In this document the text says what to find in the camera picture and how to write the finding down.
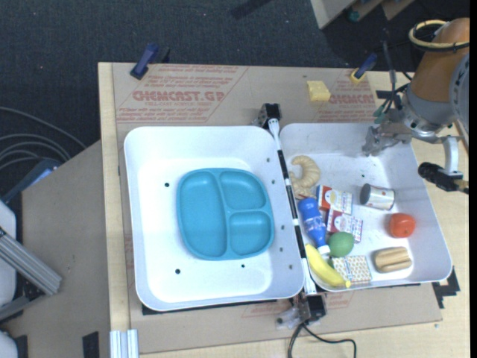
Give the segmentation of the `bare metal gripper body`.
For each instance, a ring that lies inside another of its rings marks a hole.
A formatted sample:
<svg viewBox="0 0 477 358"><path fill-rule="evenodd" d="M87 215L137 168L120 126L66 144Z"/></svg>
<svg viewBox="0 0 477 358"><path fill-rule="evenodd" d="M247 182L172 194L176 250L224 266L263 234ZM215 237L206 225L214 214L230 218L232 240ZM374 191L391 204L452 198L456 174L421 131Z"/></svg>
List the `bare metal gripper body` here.
<svg viewBox="0 0 477 358"><path fill-rule="evenodd" d="M408 115L403 110L390 110L379 125L379 135L393 142L410 143L418 139L427 143L441 143L438 132L442 128L422 117Z"/></svg>

